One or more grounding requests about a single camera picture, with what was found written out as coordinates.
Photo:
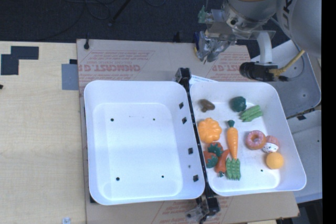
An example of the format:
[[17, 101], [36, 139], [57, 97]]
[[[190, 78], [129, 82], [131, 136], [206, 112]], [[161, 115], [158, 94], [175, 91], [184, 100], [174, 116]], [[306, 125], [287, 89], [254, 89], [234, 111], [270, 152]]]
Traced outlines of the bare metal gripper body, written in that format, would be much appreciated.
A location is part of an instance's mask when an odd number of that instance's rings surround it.
[[262, 30], [263, 20], [256, 20], [232, 9], [212, 9], [205, 15], [207, 36], [218, 37], [220, 40], [233, 41], [234, 39], [256, 39]]

